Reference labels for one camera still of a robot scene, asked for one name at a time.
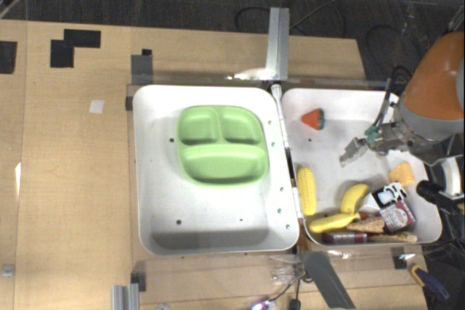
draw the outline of wooden table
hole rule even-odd
[[[101,47],[76,48],[74,68],[50,68],[50,41],[63,39],[65,28],[100,30]],[[0,149],[0,161],[6,164],[0,177],[8,180],[0,183],[0,264],[16,265],[14,277],[0,277],[0,307],[109,309],[112,285],[127,285],[132,271],[124,105],[131,55],[152,49],[155,73],[228,75],[263,67],[267,36],[0,20],[0,40],[18,42],[15,73],[0,76],[0,144],[12,148]],[[289,59],[292,76],[365,76],[352,40],[291,37]],[[95,99],[105,101],[102,114],[89,112]],[[19,162],[17,213],[12,170]],[[256,295],[224,297],[225,284],[219,280],[219,288],[210,287],[206,296],[202,288],[211,278],[199,266],[190,273],[196,298],[176,301],[176,273],[169,268],[177,263],[164,260],[158,267],[166,286],[158,301],[173,299],[173,310],[247,309],[262,292],[279,291],[270,284],[266,264],[243,264],[240,269],[226,265],[230,283],[255,282],[257,292],[251,293]],[[416,262],[424,264],[421,260],[417,255]],[[421,288],[406,270],[370,265],[369,270],[348,267],[341,274],[359,309],[425,308]],[[279,309],[286,309],[289,296],[278,302]],[[303,309],[326,309],[314,285],[302,286],[300,298]],[[142,306],[156,308],[157,303]]]

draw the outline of green plate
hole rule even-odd
[[[177,149],[183,174],[204,186],[238,186],[268,172],[262,125],[251,111],[236,106],[194,106],[177,123]]]

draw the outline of black square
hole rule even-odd
[[[65,47],[100,48],[100,31],[65,29]]]
[[[51,68],[73,68],[74,48],[67,48],[63,40],[52,40],[50,48]]]
[[[0,41],[0,74],[13,74],[16,64],[16,41]]]

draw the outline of green divided plate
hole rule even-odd
[[[262,125],[236,106],[194,106],[177,122],[177,150],[183,174],[204,186],[238,186],[268,172]]]

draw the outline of banana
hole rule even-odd
[[[341,213],[352,215],[357,209],[357,202],[368,194],[370,187],[366,184],[356,184],[350,187],[341,201]]]
[[[350,224],[354,219],[359,219],[360,215],[358,213],[353,214],[335,214],[333,216],[324,217],[322,219],[313,220],[310,222],[308,228],[311,232],[315,234],[320,234],[322,232],[329,232],[331,230],[342,229]]]

